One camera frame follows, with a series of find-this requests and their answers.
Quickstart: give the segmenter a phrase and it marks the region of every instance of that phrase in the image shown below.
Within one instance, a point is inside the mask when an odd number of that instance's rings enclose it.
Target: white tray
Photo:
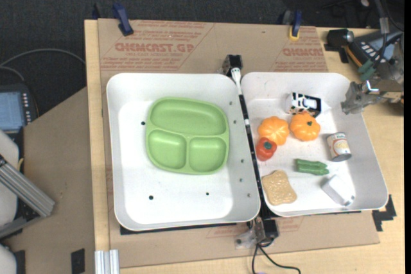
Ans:
[[[297,193],[293,203],[268,208],[279,216],[300,216],[330,212],[379,209],[385,206],[388,192],[375,156],[367,128],[361,114],[344,114],[340,102],[345,100],[350,81],[335,73],[249,73],[241,86],[247,104],[254,144],[258,141],[258,127],[266,117],[277,116],[291,120],[284,101],[291,92],[318,97],[322,100],[322,113],[317,117],[321,125],[320,136],[314,141],[302,142],[292,133],[284,145],[278,146],[274,156],[258,162],[261,177],[276,169],[284,170]],[[345,132],[352,157],[333,162],[325,137]],[[315,176],[296,172],[294,160],[318,160],[326,163],[329,174]],[[352,204],[345,207],[334,202],[320,185],[337,174],[354,192]]]
[[[151,104],[172,96],[219,106],[229,120],[229,156],[211,175],[187,175],[150,162],[145,130]],[[133,231],[253,219],[260,198],[237,89],[222,74],[120,73],[107,84],[114,210]]]

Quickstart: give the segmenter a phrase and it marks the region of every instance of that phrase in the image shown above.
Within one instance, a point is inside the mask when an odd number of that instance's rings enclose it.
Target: monitor screen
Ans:
[[[0,129],[17,131],[25,125],[20,92],[0,92]]]

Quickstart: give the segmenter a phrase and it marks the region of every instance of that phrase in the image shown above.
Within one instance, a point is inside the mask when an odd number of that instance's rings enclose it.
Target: orange object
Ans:
[[[290,123],[290,130],[302,141],[312,141],[319,136],[321,126],[308,112],[295,114]]]
[[[268,138],[261,138],[256,146],[256,156],[258,160],[267,161],[270,159],[275,151],[277,151],[277,144],[270,141]]]
[[[290,130],[287,121],[279,117],[268,117],[258,127],[260,138],[266,137],[277,145],[285,144]]]

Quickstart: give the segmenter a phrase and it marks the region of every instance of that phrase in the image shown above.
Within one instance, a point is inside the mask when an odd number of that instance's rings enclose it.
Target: table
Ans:
[[[317,28],[321,40],[326,39],[329,28]],[[354,30],[355,35],[367,30]],[[101,119],[101,84],[97,21],[85,21],[87,60],[87,92],[89,102],[89,128],[92,170],[92,198],[94,207],[94,238],[96,250],[109,250],[109,223],[107,218],[107,186],[105,178],[105,150]],[[353,64],[342,64],[334,52],[323,49],[330,72],[343,74],[358,81]],[[404,212],[404,156],[403,108],[382,104],[369,106],[363,114],[371,141],[389,193],[392,195],[397,216],[384,222],[379,234],[380,244],[280,253],[273,256],[279,264],[297,266],[303,273],[402,273],[405,272],[405,212]],[[184,262],[160,266],[127,268],[122,273],[250,273],[250,257],[235,257],[212,261]],[[257,256],[257,271],[288,273],[273,268],[263,256]]]

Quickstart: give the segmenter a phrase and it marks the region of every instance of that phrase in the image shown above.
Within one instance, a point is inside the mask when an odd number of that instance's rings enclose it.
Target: cardboard sheet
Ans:
[[[119,250],[122,268],[251,255],[252,250],[235,247],[236,236],[248,229],[245,223],[138,234],[121,229],[114,213],[105,87],[111,76],[122,72],[217,73],[228,54],[241,55],[243,74],[327,72],[316,28],[301,27],[299,40],[291,41],[288,26],[141,20],[130,23],[134,34],[124,37],[117,20],[98,21],[110,248]],[[280,237],[267,249],[271,253],[379,242],[371,212],[277,218],[276,222]]]
[[[84,254],[85,273],[93,272],[87,111],[84,88],[24,128],[24,174],[56,202],[50,217],[4,242],[13,252],[25,251],[27,274],[71,273],[77,251]]]

